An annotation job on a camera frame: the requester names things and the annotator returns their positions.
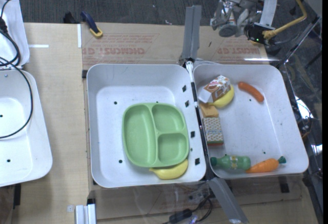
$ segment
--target cardboard sheet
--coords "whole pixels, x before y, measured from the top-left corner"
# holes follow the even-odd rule
[[[84,70],[95,64],[177,64],[182,53],[184,26],[97,23],[103,36],[81,24]],[[245,36],[223,38],[210,26],[200,27],[199,60],[222,64],[267,60],[263,45]]]

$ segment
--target toy sausage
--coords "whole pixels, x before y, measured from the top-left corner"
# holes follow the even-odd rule
[[[264,96],[255,87],[253,87],[245,82],[239,82],[238,88],[240,90],[244,90],[244,91],[250,93],[257,101],[259,101],[259,102],[264,101]]]

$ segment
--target toy bottle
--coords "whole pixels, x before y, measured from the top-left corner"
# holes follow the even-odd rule
[[[248,156],[229,156],[225,155],[221,158],[210,158],[212,167],[221,167],[223,169],[244,169],[251,167],[251,159]]]

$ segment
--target green divided plate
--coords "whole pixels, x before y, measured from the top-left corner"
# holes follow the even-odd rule
[[[176,165],[189,152],[185,118],[169,104],[130,106],[123,114],[122,137],[127,157],[140,167]]]

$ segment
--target metal bracket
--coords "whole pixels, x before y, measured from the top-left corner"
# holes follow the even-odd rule
[[[264,6],[260,24],[264,26],[271,26],[273,18],[275,16],[278,0],[264,0]]]
[[[96,205],[77,205],[75,207],[75,224],[96,224]]]
[[[245,214],[224,179],[212,178],[209,180],[209,186],[231,223],[248,223]]]
[[[197,50],[199,48],[199,27],[201,19],[201,6],[193,5],[186,8],[186,20],[184,23],[184,39],[181,58],[192,59],[197,58]]]

